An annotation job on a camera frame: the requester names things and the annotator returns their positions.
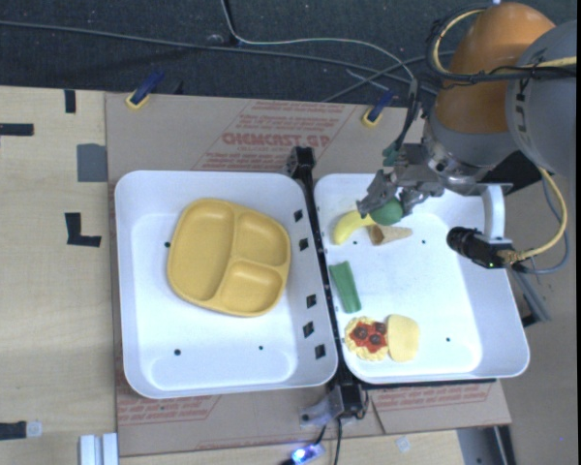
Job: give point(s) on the yellow pasta with red sauce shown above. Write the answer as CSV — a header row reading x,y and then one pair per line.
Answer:
x,y
365,339

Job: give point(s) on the tan ice cream cone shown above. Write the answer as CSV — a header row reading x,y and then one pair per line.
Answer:
x,y
389,234

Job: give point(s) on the brown cardboard board red print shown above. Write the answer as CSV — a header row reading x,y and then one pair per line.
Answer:
x,y
252,133

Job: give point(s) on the green round toy fruit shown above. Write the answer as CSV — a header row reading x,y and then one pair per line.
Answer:
x,y
388,213

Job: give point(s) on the green celery stick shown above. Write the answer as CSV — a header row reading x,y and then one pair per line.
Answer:
x,y
346,286

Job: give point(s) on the pale yellow toy bread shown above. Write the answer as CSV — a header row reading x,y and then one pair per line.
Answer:
x,y
403,339

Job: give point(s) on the thin black rod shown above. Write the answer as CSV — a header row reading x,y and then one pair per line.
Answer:
x,y
319,259

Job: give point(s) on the yellow divided plate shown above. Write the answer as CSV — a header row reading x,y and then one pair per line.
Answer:
x,y
227,257

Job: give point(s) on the yellow banana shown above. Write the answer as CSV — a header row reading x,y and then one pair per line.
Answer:
x,y
346,226

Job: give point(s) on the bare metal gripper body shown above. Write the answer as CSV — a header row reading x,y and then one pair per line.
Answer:
x,y
423,165

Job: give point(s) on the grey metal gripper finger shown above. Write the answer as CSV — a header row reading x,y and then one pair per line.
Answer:
x,y
410,202
375,195

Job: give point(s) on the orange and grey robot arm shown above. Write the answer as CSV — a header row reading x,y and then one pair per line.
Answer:
x,y
494,85

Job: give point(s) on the white plastic tray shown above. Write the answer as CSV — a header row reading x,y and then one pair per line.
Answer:
x,y
416,279
213,347

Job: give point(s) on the black cylinder on white bracket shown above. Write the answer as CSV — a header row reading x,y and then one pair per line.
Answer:
x,y
479,240

